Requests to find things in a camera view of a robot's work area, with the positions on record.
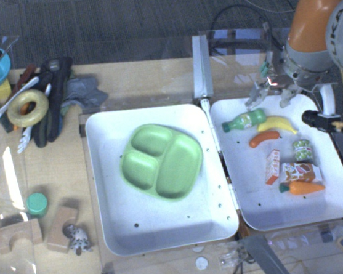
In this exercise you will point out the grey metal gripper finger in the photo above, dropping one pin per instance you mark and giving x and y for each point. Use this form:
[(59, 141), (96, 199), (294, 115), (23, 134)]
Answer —
[(257, 93), (289, 95)]

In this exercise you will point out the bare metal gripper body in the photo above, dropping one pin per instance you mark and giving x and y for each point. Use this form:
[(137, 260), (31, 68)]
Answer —
[(304, 79)]

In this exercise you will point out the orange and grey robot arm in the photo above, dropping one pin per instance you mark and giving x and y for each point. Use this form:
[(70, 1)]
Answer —
[(311, 13)]

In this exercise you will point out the green bottle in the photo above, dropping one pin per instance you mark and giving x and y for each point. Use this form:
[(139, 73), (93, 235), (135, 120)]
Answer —
[(245, 120)]

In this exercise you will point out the yellow banana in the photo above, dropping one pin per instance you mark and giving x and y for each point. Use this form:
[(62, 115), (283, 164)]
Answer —
[(276, 123)]

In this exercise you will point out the orange sausage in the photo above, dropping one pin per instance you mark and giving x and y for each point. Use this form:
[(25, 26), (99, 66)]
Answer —
[(263, 139)]

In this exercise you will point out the green can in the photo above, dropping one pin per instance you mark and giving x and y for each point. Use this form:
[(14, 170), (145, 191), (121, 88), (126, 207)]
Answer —
[(302, 149)]

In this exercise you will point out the thin black and white rod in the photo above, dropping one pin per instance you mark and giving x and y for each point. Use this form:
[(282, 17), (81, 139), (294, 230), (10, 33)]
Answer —
[(220, 155)]

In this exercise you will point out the small orange and white carton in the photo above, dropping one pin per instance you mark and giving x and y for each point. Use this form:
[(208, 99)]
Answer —
[(273, 168)]

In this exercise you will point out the orange and white juice carton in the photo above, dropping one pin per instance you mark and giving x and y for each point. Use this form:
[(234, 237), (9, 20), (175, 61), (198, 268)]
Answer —
[(301, 171)]

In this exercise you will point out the orange carrot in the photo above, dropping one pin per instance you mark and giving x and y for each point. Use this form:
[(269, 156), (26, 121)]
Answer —
[(305, 187)]

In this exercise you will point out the white plastic tray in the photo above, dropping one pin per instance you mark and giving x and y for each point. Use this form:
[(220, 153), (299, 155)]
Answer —
[(295, 211), (119, 220)]

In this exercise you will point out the green divided plate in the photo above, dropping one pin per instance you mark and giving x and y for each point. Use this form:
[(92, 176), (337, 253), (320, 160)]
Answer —
[(162, 162)]

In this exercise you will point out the grey cloth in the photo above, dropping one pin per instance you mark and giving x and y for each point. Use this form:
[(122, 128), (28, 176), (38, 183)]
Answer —
[(83, 91)]

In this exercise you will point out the spotted toy animal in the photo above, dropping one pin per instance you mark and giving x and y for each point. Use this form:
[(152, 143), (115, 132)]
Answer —
[(78, 239)]

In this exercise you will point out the green capped jar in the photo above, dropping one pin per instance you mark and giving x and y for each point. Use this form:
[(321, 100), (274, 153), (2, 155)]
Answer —
[(37, 204)]

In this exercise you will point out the dark green block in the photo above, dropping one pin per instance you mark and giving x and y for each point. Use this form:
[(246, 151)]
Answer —
[(5, 124)]

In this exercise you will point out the wooden arch block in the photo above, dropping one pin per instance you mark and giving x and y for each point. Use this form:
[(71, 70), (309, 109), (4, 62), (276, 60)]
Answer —
[(31, 232)]

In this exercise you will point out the black cylinder on white bracket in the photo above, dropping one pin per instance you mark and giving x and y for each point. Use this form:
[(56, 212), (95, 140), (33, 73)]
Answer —
[(318, 120)]

